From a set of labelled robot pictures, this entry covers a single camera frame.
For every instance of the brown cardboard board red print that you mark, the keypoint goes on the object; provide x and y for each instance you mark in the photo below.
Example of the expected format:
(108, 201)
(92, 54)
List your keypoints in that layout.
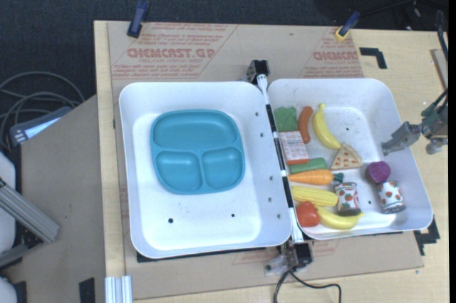
(213, 45)

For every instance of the purple round vegetable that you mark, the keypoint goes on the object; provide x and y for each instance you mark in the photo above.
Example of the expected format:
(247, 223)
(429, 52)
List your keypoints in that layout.
(378, 171)

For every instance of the yellow banana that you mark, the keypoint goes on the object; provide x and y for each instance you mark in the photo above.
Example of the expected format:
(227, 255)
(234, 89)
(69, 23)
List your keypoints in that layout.
(338, 221)
(323, 130)

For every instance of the white can with tomato print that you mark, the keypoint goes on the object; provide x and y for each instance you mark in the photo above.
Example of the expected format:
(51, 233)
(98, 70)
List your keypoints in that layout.
(346, 198)
(390, 196)

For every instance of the green cucumber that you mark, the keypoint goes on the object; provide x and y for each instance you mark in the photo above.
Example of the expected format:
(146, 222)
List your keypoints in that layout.
(310, 164)

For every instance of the orange carrot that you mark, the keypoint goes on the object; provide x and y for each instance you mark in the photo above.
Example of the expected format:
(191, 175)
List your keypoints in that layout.
(311, 177)

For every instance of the blue divided plate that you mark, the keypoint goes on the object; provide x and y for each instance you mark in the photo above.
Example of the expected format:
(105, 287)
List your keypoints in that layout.
(196, 137)

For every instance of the orange sausage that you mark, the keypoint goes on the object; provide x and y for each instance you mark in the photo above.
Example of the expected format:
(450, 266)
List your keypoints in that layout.
(305, 123)

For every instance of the red bell pepper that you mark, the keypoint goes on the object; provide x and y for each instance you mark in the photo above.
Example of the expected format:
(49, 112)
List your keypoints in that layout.
(308, 216)

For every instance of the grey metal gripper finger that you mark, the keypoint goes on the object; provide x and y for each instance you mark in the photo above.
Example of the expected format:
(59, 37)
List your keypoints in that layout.
(402, 135)
(436, 145)

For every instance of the thin black and white rod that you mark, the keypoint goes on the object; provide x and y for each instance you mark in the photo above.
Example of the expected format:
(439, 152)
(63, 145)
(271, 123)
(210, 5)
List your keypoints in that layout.
(274, 132)

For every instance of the yellow corn cob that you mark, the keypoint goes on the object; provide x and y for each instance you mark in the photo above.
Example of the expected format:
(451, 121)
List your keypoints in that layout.
(313, 195)

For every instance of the orange and white carton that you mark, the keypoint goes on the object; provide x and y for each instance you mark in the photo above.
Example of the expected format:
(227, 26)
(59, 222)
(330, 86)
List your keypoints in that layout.
(293, 148)

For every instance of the green lettuce leaf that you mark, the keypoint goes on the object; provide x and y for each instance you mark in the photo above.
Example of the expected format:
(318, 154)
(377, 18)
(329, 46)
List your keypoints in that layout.
(286, 118)

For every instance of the pizza slice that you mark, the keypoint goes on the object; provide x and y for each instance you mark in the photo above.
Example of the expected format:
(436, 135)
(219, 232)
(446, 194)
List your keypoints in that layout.
(345, 159)

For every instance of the white plastic tray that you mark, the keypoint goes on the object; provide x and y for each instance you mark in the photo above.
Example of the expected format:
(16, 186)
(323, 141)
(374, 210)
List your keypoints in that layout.
(199, 223)
(367, 102)

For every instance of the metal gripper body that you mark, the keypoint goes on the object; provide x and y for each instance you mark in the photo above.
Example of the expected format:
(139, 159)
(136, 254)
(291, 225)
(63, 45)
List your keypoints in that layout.
(437, 121)

